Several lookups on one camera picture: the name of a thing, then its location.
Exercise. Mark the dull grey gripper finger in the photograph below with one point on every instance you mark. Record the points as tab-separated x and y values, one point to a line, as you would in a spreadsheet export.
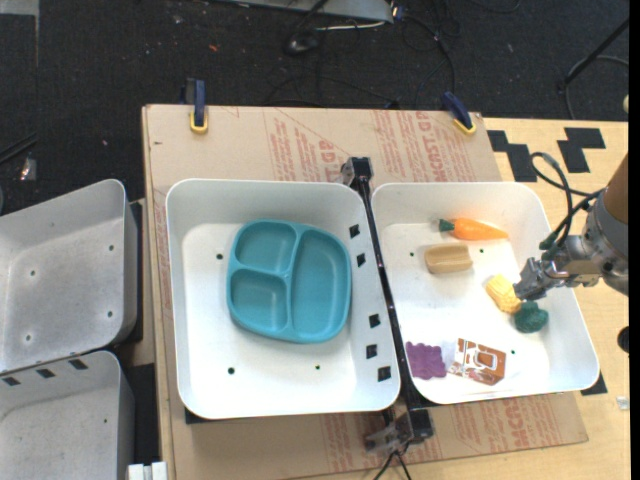
525	280
537	292

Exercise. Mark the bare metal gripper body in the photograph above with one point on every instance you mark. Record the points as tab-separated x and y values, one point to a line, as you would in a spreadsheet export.
580	260

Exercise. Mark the yellow corn cob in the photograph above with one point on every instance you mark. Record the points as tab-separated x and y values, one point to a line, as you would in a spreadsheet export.
501	293

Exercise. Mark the green broccoli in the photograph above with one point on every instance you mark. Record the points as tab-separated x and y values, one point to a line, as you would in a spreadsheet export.
531	319

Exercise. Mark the white plastic tray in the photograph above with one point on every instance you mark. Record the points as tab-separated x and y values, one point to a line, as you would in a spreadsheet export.
65	268
460	308
60	418
280	388

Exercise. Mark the orange carrot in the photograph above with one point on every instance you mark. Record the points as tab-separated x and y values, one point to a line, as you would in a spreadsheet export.
475	229

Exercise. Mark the tan bread bun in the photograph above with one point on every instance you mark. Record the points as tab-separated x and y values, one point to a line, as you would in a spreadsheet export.
448	259

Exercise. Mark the brown and white carton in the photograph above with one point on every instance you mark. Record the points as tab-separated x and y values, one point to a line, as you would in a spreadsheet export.
480	363

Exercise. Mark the purple grapes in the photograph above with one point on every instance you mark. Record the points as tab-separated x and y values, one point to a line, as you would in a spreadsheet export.
425	360

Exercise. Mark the thin black rod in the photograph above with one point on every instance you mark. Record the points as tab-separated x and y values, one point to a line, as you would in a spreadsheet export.
386	283

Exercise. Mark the blue divided plate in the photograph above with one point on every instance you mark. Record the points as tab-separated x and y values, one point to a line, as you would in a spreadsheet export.
320	288

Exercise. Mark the brown cardboard board red print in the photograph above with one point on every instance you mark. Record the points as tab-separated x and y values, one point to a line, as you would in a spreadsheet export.
300	138

